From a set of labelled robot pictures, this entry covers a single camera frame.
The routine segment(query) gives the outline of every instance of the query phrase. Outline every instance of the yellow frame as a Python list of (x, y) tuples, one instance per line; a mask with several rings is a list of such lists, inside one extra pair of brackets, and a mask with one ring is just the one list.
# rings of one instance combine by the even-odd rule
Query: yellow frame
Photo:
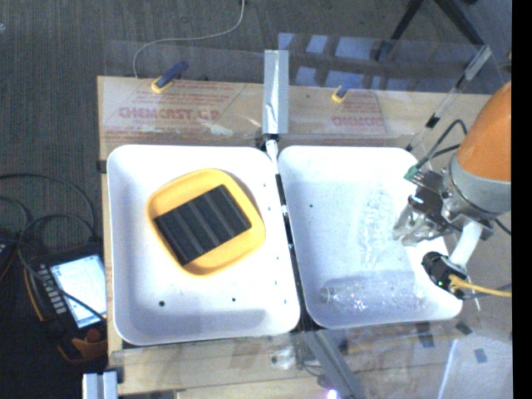
[[(220, 185), (224, 185), (233, 196), (251, 227), (183, 266), (159, 231), (154, 219)], [(264, 222), (254, 204), (236, 181), (222, 170), (202, 169), (172, 180), (151, 195), (146, 203), (145, 212), (151, 229), (165, 251), (184, 273), (191, 276), (204, 277), (225, 270), (260, 248), (266, 239)]]

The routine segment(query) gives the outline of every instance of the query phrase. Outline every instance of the white tube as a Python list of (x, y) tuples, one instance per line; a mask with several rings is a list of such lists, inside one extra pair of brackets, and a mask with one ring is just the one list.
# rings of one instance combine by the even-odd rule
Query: white tube
[(462, 230), (462, 235), (458, 240), (454, 251), (449, 257), (449, 261), (461, 268), (466, 267), (466, 263), (470, 259), (475, 247), (480, 240), (482, 234), (482, 225), (471, 221)]

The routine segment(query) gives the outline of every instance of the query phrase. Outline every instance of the yellow cable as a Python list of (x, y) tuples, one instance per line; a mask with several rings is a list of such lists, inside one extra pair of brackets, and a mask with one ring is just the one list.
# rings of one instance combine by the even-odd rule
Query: yellow cable
[(499, 297), (512, 297), (511, 291), (500, 291), (498, 289), (481, 287), (480, 285), (476, 285), (474, 283), (468, 283), (467, 281), (457, 277), (456, 275), (449, 275), (449, 279), (451, 280), (452, 287), (471, 288), (475, 291), (478, 291), (479, 293), (487, 293)]

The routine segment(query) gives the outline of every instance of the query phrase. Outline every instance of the screen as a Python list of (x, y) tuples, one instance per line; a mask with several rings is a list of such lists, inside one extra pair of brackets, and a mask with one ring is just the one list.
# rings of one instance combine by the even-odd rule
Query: screen
[[(101, 315), (106, 314), (106, 274), (98, 254), (51, 266), (50, 270), (59, 288), (90, 306)], [(79, 328), (100, 319), (81, 304), (66, 298), (66, 303)]]

